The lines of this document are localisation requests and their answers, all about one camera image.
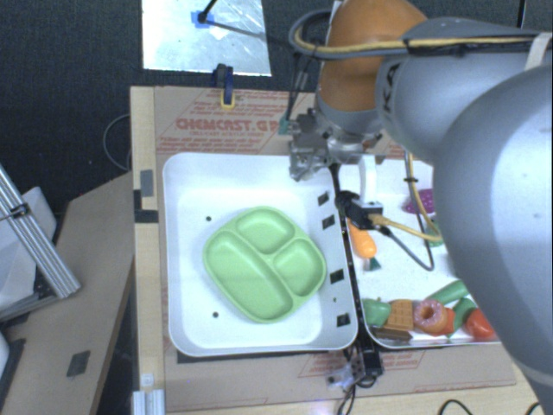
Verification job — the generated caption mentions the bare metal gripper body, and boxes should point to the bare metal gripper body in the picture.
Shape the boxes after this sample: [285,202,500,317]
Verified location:
[287,109,382,173]

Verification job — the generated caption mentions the orange carrot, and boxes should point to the orange carrot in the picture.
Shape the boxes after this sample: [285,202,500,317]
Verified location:
[346,221,383,271]

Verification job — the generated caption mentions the thin black and white rod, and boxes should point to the thin black and white rod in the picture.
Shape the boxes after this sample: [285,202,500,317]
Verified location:
[328,163,371,350]

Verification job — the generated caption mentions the green divided plate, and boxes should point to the green divided plate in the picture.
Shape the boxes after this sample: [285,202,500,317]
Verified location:
[201,205,328,325]

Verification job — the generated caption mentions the purple grapes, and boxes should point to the purple grapes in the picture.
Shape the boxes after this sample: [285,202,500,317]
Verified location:
[404,188,435,215]

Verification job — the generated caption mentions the white plastic tray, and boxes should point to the white plastic tray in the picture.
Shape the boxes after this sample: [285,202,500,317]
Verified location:
[162,151,360,358]
[344,153,503,348]

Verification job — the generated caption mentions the small green broccoli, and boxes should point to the small green broccoli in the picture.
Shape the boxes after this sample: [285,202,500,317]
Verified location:
[425,220,446,248]

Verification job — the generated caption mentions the green pepper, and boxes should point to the green pepper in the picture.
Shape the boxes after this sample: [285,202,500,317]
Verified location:
[361,297,392,328]

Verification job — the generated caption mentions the brown waffle biscuit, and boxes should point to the brown waffle biscuit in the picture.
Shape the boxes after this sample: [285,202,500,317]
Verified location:
[372,298,415,342]

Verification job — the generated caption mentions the long green cucumber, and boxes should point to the long green cucumber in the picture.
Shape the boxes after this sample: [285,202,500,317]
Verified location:
[424,279,470,308]

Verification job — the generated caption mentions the pink doughnut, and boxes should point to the pink doughnut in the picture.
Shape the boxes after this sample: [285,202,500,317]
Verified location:
[412,298,449,336]

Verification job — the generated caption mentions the short green vegetable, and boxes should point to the short green vegetable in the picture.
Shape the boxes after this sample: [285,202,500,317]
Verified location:
[450,297,478,333]

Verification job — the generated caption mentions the brown cardboard board red print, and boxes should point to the brown cardboard board red print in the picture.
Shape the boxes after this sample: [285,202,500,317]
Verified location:
[153,85,518,412]

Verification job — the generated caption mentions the red tomato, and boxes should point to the red tomato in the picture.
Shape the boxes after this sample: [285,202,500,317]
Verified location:
[463,308,496,342]

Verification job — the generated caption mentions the black cylinder on white bracket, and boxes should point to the black cylinder on white bracket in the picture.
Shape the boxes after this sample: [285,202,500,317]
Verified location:
[334,155,385,229]

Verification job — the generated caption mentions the black block with thin wires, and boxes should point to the black block with thin wires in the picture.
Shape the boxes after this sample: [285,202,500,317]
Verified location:
[359,347,385,378]

